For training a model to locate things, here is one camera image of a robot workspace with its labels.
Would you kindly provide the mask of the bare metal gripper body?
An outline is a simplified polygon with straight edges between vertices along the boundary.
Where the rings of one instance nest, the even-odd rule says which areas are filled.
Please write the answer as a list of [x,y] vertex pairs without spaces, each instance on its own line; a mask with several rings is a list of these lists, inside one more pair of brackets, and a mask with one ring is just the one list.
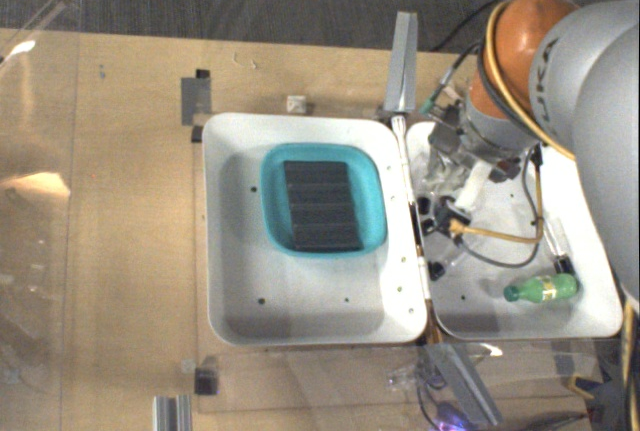
[[513,180],[521,174],[521,153],[498,147],[481,137],[469,122],[437,122],[428,138],[434,152],[471,169],[478,161],[491,166],[489,180]]

